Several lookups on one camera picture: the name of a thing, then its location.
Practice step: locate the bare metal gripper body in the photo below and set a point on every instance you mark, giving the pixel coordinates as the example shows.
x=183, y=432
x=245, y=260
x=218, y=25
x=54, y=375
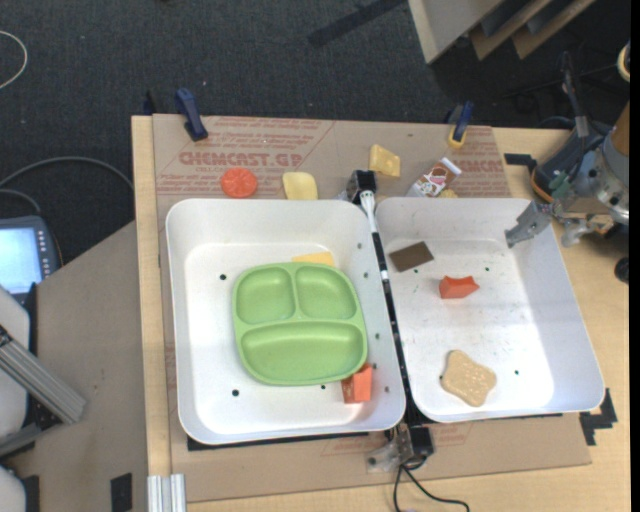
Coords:
x=585, y=206

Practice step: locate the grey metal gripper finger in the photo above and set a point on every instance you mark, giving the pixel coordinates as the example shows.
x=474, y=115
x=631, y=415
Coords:
x=529, y=222

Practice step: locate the orange block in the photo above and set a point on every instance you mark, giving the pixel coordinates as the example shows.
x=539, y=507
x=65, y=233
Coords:
x=457, y=288

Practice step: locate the white plastic tray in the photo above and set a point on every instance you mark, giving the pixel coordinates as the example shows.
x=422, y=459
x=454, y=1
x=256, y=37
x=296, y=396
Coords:
x=525, y=325
x=210, y=350

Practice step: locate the brown and white milk carton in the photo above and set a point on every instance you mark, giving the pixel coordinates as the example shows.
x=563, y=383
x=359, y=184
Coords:
x=433, y=180

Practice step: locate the brown flat square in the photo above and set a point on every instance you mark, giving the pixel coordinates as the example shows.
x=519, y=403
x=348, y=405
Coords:
x=411, y=256

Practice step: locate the thin black and white rod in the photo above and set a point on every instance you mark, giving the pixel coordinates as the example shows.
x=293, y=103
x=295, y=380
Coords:
x=384, y=265

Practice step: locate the yellow cheese wedge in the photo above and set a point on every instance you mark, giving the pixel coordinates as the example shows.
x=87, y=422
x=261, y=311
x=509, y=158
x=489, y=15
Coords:
x=385, y=161

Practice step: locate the beige biscuit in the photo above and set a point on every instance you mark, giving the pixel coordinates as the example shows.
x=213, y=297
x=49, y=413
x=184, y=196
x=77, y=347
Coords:
x=467, y=378

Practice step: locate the yellow cheese slice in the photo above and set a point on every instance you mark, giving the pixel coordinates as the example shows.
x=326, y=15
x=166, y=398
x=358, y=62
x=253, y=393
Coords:
x=315, y=258

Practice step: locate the pale yellow bread slice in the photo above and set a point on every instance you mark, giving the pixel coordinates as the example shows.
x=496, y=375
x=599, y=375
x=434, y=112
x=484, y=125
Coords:
x=300, y=186

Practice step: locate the orange carton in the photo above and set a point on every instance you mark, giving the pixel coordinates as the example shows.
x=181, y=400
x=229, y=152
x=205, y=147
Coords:
x=358, y=387

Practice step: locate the brown cardboard board red print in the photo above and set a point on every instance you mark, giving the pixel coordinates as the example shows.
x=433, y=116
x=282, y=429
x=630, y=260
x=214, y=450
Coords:
x=300, y=145

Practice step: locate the green divided plate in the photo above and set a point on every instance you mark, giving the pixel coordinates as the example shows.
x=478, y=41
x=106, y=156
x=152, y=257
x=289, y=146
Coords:
x=300, y=345

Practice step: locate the orange round slice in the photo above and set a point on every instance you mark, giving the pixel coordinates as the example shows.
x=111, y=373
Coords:
x=239, y=182

